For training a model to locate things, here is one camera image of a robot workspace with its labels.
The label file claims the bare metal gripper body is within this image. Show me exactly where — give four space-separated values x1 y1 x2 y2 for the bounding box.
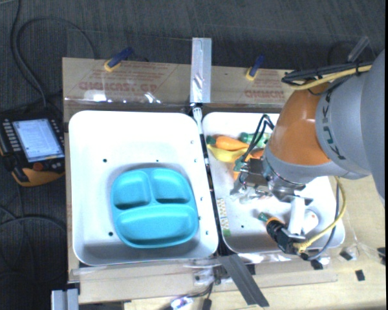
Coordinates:
245 158 307 203

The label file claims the clear plastic bottle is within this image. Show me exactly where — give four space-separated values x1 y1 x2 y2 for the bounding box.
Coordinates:
238 192 272 206

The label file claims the white printed carton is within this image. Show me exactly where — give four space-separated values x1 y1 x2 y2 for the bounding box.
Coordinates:
216 198 232 238

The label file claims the yellow banana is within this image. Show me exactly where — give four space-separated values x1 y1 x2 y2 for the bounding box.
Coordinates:
206 143 249 163

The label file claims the green bottle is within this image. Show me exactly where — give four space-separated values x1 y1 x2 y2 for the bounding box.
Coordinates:
239 132 270 148

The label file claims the white plastic tray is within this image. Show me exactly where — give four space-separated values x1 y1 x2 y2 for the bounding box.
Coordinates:
67 110 220 267
201 111 346 255

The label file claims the white bottle with orange spot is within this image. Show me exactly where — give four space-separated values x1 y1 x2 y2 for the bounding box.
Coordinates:
304 207 321 229

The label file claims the blue divided plate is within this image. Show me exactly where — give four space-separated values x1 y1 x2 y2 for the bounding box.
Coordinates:
109 167 200 249

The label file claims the brown cardboard board red print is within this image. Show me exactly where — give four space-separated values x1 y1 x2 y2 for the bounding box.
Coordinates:
61 56 360 304

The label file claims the black cylinder on white bracket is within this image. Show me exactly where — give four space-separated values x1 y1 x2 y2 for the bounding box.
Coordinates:
265 196 314 256

